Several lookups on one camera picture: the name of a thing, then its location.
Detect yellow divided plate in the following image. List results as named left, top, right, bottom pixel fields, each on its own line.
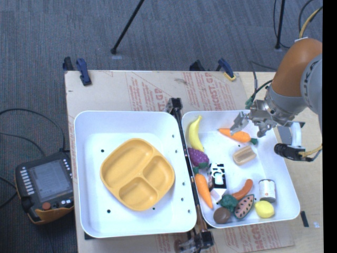
left=99, top=138, right=176, bottom=212

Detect yellow banana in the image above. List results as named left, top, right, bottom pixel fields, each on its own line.
left=187, top=115, right=205, bottom=153

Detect black and white carton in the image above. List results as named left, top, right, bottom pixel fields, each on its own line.
left=207, top=163, right=228, bottom=203

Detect white plastic tray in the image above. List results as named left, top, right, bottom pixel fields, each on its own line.
left=181, top=110, right=301, bottom=229
left=73, top=110, right=198, bottom=239

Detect yellow lemon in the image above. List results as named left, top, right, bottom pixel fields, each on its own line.
left=254, top=200, right=276, bottom=219

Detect green broccoli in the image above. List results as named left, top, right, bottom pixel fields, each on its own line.
left=219, top=194, right=239, bottom=213

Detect tan bread bun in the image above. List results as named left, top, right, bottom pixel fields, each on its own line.
left=232, top=145, right=257, bottom=167

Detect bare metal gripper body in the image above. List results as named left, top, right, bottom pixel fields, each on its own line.
left=248, top=99, right=293, bottom=128

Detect orange carrot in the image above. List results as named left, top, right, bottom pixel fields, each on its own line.
left=217, top=128, right=259, bottom=145
left=192, top=167, right=214, bottom=210

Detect white can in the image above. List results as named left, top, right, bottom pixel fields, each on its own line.
left=258, top=179, right=277, bottom=203

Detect black cylinder on white bracket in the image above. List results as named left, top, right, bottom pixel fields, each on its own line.
left=273, top=121, right=308, bottom=162

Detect orange sausage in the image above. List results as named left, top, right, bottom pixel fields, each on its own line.
left=231, top=179, right=254, bottom=201

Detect brown cardboard board red print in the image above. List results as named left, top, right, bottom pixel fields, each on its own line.
left=64, top=71, right=295, bottom=253

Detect purple grapes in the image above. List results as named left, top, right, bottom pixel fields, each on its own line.
left=187, top=147, right=211, bottom=170

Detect watermelon slice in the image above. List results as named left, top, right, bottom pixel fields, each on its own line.
left=233, top=194, right=255, bottom=220

